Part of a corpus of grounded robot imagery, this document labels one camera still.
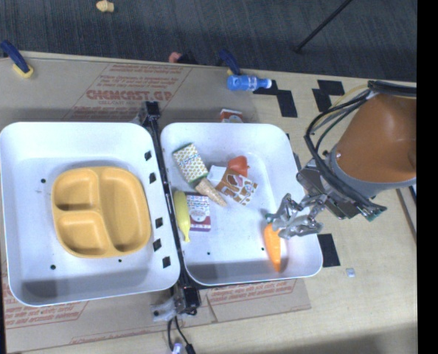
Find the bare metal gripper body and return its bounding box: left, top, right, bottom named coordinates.
left=296, top=162, right=388, bottom=223

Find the orange carrot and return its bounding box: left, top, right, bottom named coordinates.
left=263, top=214, right=284, bottom=274

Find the white plastic tray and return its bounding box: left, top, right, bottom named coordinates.
left=159, top=122, right=324, bottom=288
left=0, top=121, right=181, bottom=308

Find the red-orange toy food piece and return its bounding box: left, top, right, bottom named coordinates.
left=226, top=155, right=251, bottom=178

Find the tan ice cream cone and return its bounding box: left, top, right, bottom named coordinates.
left=195, top=177, right=229, bottom=209

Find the red and white packet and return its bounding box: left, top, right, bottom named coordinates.
left=185, top=194, right=212, bottom=233

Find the yellow banana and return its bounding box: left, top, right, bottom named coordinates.
left=173, top=190, right=192, bottom=244

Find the small orange and white carton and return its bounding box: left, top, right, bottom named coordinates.
left=219, top=108, right=244, bottom=125

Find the green and yellow patterned carton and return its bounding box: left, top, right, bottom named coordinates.
left=172, top=142, right=209, bottom=185

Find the thin black rod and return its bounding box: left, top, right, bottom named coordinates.
left=147, top=114, right=190, bottom=291

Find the blue plastic bottle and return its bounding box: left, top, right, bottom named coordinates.
left=226, top=73, right=273, bottom=92

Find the orange divided plate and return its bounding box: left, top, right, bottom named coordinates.
left=50, top=165, right=153, bottom=260

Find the brown cardboard board red print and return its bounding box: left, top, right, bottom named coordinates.
left=0, top=49, right=313, bottom=354

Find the black block with wires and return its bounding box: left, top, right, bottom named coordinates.
left=140, top=100, right=162, bottom=124
left=171, top=285, right=202, bottom=316

